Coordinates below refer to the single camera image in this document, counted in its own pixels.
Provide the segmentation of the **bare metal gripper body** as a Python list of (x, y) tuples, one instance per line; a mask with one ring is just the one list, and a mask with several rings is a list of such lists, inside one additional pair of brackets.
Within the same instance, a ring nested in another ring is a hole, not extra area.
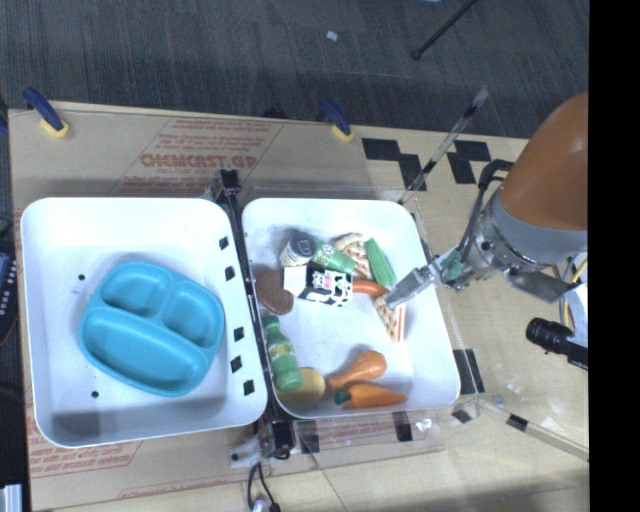
[(475, 282), (504, 274), (510, 263), (494, 214), (482, 212), (467, 230), (462, 244), (434, 260), (434, 282), (439, 287), (462, 291)]

